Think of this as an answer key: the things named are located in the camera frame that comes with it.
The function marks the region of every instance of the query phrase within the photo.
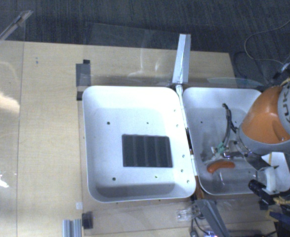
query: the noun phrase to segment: wooden table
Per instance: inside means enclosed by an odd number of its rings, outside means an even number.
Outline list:
[[[157,72],[153,68],[162,56]],[[77,208],[83,200],[83,192],[75,65],[83,59],[89,59],[91,70],[100,75],[142,73],[155,76],[160,71],[173,69],[175,51],[25,43],[17,182],[19,237],[62,236],[62,221],[81,217],[82,210]],[[190,78],[206,80],[210,77],[234,77],[229,55],[191,52]],[[274,230],[268,221],[228,227],[257,229],[263,233]],[[187,237],[189,229],[102,236]]]

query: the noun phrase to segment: white plastic bracket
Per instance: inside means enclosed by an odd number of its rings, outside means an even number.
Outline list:
[[[191,155],[191,163],[192,163],[194,175],[198,176],[198,171],[197,171],[197,168],[196,168],[196,162],[195,162],[194,155]]]
[[[268,167],[264,169],[264,173],[267,179],[267,187],[263,189],[267,194],[273,195],[279,193],[276,189],[277,182],[274,167]]]
[[[178,94],[179,100],[180,100],[180,106],[181,106],[181,112],[183,116],[183,122],[184,122],[184,127],[185,129],[188,129],[188,122],[186,120],[186,115],[185,115],[185,109],[184,109],[184,104],[183,104],[183,88],[182,85],[178,84],[175,86],[175,92]]]

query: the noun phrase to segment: clear acrylic panel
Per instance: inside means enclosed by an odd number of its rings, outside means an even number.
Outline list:
[[[91,85],[173,88],[172,76],[178,41],[179,33],[87,24],[83,48],[85,61],[83,64],[77,64],[78,92],[82,93]],[[264,81],[236,77],[229,53],[191,51],[189,82],[185,88],[191,86],[264,88],[268,85]],[[87,185],[87,156],[81,101],[78,102],[78,111],[83,213],[91,213],[93,220],[93,228],[84,229],[84,235],[189,227],[191,221],[179,221],[176,212],[187,208],[191,203],[190,198],[101,203],[91,196]],[[247,194],[234,198],[228,196],[219,203],[222,205],[220,213],[225,216],[225,223],[265,220],[264,214],[256,206],[258,199],[255,196]],[[239,217],[245,210],[241,203],[251,207],[249,216]],[[229,211],[224,208],[227,204],[230,206]],[[202,221],[202,225],[207,225],[207,222]]]
[[[0,14],[0,236],[17,235],[18,140],[24,19]]]

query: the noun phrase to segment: black grate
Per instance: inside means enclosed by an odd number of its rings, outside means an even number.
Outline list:
[[[172,167],[167,136],[122,135],[124,167]]]

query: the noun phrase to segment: glass barrier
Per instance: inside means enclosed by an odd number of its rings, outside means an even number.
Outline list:
[[[26,11],[0,15],[0,236],[17,236],[17,175]]]

